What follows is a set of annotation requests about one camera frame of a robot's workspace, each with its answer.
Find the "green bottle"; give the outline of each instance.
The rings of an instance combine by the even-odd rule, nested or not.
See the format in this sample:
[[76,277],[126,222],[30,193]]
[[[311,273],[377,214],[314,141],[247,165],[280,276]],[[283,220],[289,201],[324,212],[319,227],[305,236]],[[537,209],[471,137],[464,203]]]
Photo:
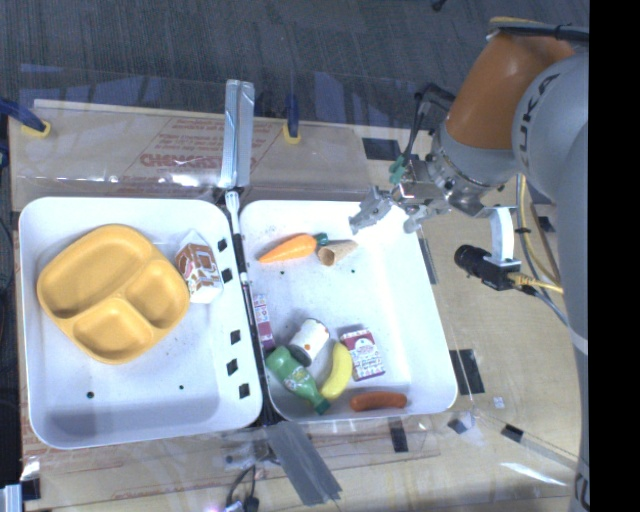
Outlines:
[[318,391],[316,381],[287,347],[281,345],[276,348],[265,362],[285,388],[309,401],[318,414],[324,414],[329,408],[329,401]]

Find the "hot dog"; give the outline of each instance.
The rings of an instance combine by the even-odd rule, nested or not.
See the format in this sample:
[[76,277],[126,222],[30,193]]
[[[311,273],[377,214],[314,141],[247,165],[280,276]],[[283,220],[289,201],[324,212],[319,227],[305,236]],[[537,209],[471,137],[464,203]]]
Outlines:
[[392,391],[369,391],[353,396],[349,401],[349,405],[356,412],[385,407],[403,409],[407,405],[407,395]]

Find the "dark floor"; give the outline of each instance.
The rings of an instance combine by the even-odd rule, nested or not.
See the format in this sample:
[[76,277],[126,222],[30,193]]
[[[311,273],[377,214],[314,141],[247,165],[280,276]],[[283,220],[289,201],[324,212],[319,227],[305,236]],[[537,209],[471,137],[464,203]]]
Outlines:
[[[282,117],[293,89],[304,120],[408,127],[415,90],[460,88],[493,16],[588,26],[589,12],[588,0],[448,0],[439,11],[428,0],[5,0],[0,96],[219,112],[235,78],[255,84],[259,115]],[[150,94],[159,78],[171,86]],[[4,292],[13,267],[0,243]],[[3,297],[0,487],[20,471],[11,289]]]

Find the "toy banana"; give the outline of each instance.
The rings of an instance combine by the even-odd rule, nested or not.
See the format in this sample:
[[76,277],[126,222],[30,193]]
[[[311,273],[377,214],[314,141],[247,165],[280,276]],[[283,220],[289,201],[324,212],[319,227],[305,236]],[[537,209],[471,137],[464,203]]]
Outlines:
[[349,349],[342,343],[336,343],[332,352],[333,365],[331,373],[320,388],[320,394],[327,400],[335,400],[347,387],[351,372],[353,371],[353,361]]

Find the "yellow plate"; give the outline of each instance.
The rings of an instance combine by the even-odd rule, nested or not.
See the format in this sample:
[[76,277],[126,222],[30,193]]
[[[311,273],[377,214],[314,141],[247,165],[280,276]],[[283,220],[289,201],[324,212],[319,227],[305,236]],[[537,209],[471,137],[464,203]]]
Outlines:
[[88,355],[109,364],[140,356],[189,309],[173,264],[139,231],[109,224],[58,254],[38,277],[40,305]]

